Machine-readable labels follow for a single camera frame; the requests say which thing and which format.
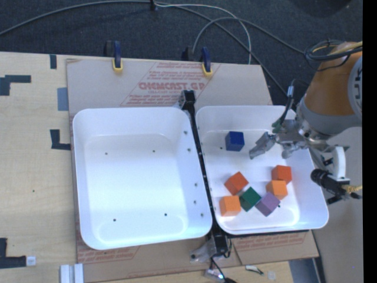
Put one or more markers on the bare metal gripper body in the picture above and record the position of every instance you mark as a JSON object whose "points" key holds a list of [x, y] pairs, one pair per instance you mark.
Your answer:
{"points": [[294, 133]]}

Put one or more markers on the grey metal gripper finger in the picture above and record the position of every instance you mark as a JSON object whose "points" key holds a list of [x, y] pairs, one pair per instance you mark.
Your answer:
{"points": [[287, 153], [260, 146]]}

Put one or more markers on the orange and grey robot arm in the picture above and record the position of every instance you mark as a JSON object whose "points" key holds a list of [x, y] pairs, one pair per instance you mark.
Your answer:
{"points": [[330, 90]]}

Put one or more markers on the dark orange cube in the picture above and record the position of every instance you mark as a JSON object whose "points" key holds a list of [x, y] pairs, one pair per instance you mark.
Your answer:
{"points": [[281, 173], [236, 183]]}

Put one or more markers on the blue cube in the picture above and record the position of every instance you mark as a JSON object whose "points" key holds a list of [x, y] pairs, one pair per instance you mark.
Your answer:
{"points": [[234, 140]]}

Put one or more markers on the light orange cube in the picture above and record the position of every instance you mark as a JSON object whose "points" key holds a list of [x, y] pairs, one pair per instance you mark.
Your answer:
{"points": [[277, 188], [229, 205]]}

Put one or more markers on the white plastic tray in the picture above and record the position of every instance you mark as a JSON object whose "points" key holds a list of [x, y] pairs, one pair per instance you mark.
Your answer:
{"points": [[306, 199], [138, 181]]}

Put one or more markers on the green cube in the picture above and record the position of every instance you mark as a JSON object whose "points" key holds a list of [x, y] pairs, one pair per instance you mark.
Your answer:
{"points": [[249, 198]]}

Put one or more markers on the purple cube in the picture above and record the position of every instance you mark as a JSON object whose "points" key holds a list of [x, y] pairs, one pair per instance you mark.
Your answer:
{"points": [[267, 204]]}

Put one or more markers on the thin black rod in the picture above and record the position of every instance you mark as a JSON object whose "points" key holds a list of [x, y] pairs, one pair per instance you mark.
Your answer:
{"points": [[203, 169]]}

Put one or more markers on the brown cardboard board red print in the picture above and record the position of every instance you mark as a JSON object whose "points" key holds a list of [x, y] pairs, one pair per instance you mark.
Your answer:
{"points": [[97, 87]]}

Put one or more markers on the black cylinder on white bracket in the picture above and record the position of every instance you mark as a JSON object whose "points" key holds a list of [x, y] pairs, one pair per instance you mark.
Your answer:
{"points": [[327, 180]]}

